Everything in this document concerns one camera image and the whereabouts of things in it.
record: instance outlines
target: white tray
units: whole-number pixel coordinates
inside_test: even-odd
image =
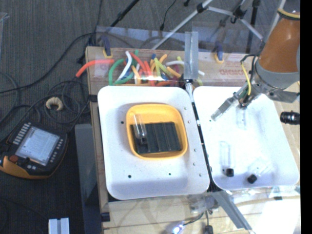
[[[236,122],[236,107],[217,121],[211,119],[224,100],[238,89],[198,87],[193,93],[214,182],[224,190],[294,185],[299,180],[299,171],[273,101],[265,95],[255,99],[247,108],[245,129]],[[222,171],[220,141],[227,142],[234,151],[233,177],[227,177]],[[250,184],[248,167],[257,157],[266,159],[273,168]]]
[[[179,110],[188,138],[185,155],[144,160],[129,146],[125,117],[135,104],[165,103]],[[107,86],[98,93],[106,185],[116,199],[201,194],[209,176],[189,95],[177,87]]]

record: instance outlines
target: black vial cap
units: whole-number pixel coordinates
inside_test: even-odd
[[[257,180],[257,177],[254,174],[251,174],[247,180],[249,183],[253,184]]]
[[[234,169],[232,169],[232,168],[226,169],[226,176],[227,177],[233,177],[234,176]]]

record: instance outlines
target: tripod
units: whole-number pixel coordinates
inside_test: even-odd
[[[184,5],[187,6],[190,0],[187,0]],[[206,10],[214,11],[217,13],[221,13],[224,15],[227,15],[228,17],[234,17],[233,20],[231,20],[232,23],[235,23],[237,20],[243,23],[251,32],[252,34],[256,35],[261,41],[264,40],[264,37],[254,29],[254,27],[249,24],[247,21],[245,21],[244,15],[248,9],[248,7],[252,4],[253,1],[255,0],[243,0],[242,3],[237,7],[237,9],[234,12],[219,9],[219,8],[214,8],[211,6],[208,6],[213,0],[205,0],[203,3],[200,3],[197,5],[196,10],[193,11],[185,20],[183,20],[177,27],[175,27],[173,30],[171,30],[160,42],[158,42],[152,49],[157,49],[160,45],[162,45],[168,38],[170,38],[175,32],[177,32],[181,27],[183,27],[186,23],[188,23],[193,17],[195,17],[197,14],[200,14]],[[280,0],[278,3],[278,8],[281,8],[284,6],[286,0]],[[254,10],[253,13],[253,19],[255,20],[255,12]],[[271,23],[271,29],[274,28],[278,21],[278,14],[274,17],[272,23]]]

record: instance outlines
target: dark floor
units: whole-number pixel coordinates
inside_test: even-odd
[[[93,32],[97,25],[110,26],[117,19],[118,13],[124,11],[132,1],[0,0],[0,12],[8,14],[3,26],[1,46],[0,139],[10,133],[26,112],[27,107],[17,107],[18,105],[32,105],[46,96],[57,83],[74,77],[81,67],[77,59],[84,53],[90,35],[80,36]],[[115,26],[159,30],[165,12],[173,1],[140,0]],[[171,7],[166,15],[164,31],[174,29],[200,2],[206,0],[191,0],[188,7],[183,5],[184,1],[176,0]],[[211,6],[232,11],[239,1],[214,0]],[[267,33],[276,13],[277,3],[278,0],[261,1],[256,28],[264,33]],[[287,0],[284,9],[289,12],[300,11],[300,0]],[[251,13],[252,9],[249,9],[245,15],[247,21],[251,20]],[[197,23],[217,28],[219,21],[224,18],[222,14],[203,12],[187,22],[179,32],[191,31]],[[13,88],[12,81],[6,75],[19,87],[40,80],[32,86],[20,89],[18,93],[2,93]],[[73,86],[68,93],[83,106],[83,95],[87,94],[87,89],[78,84]],[[77,105],[70,98],[68,103]],[[42,106],[42,103],[38,104],[41,111]],[[38,114],[32,110],[27,116],[37,119]],[[69,112],[57,115],[57,119],[68,121],[75,116],[75,113]],[[58,130],[69,131],[74,123],[90,122],[90,115],[87,112],[77,122],[59,124],[42,111],[41,122]],[[73,132],[69,143],[64,161],[47,180],[24,180],[0,173],[0,228],[4,224],[0,233],[46,234],[47,220],[61,217],[70,218],[71,233],[83,233],[78,161]]]

